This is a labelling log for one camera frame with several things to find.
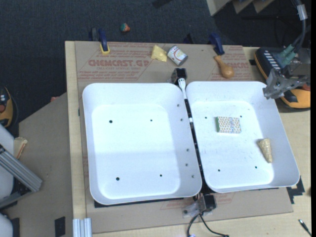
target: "orange and black device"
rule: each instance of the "orange and black device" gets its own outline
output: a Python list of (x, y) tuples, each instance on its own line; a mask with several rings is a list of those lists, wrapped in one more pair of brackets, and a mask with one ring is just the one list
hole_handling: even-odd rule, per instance
[(0, 124), (9, 127), (13, 120), (13, 101), (6, 87), (0, 86)]
[[(311, 107), (310, 49), (301, 48), (286, 66), (282, 64), (284, 58), (280, 55), (283, 51), (283, 48), (261, 47), (255, 52), (256, 65), (269, 88), (265, 96), (280, 98), (287, 106), (294, 109), (309, 109)], [(269, 76), (271, 71), (274, 73), (274, 82)]]

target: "pen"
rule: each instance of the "pen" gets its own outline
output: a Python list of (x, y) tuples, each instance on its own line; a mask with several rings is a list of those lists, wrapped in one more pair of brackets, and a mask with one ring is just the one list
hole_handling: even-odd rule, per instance
[(309, 233), (310, 236), (312, 236), (310, 230), (308, 230), (308, 228), (307, 228), (307, 226), (305, 225), (305, 223), (303, 222), (303, 220), (299, 219), (298, 221), (301, 223), (301, 225), (302, 225), (302, 227), (305, 229), (305, 231), (306, 231), (307, 233)]

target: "table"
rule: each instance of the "table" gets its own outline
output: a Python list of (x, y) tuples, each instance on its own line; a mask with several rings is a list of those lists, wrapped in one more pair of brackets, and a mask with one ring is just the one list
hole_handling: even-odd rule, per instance
[[(253, 59), (256, 48), (244, 48), (249, 59)], [(71, 156), (71, 177), (73, 194), (73, 216), (75, 219), (86, 218), (84, 179), (82, 168), (82, 148), (80, 138), (80, 121), (78, 117), (78, 85), (76, 69), (75, 41), (65, 42), (67, 96), (69, 115), (69, 136)], [(256, 67), (251, 68), (255, 78), (262, 80)], [(279, 106), (280, 116), (286, 130), (290, 145), (296, 157), (306, 193), (295, 197), (294, 212), (287, 214), (260, 216), (243, 219), (222, 220), (210, 223), (210, 228), (217, 232), (227, 233), (235, 237), (244, 236), (307, 236), (298, 222), (302, 219), (311, 230), (311, 140), (310, 111), (289, 112)], [(124, 237), (124, 236), (186, 236), (187, 225), (155, 227), (139, 230), (94, 234), (94, 237)], [(196, 236), (211, 236), (202, 223), (192, 225), (191, 233)]]

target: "multimeter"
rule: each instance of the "multimeter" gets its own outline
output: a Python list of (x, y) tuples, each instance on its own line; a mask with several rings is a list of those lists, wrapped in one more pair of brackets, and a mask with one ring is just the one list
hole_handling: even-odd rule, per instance
[(6, 87), (0, 86), (0, 124), (9, 127), (13, 120), (12, 97)]

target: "tin can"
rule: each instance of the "tin can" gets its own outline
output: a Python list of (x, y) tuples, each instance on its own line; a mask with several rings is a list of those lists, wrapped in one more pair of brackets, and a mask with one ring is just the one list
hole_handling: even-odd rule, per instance
[(188, 56), (177, 45), (171, 47), (168, 51), (168, 57), (178, 66), (182, 65)]

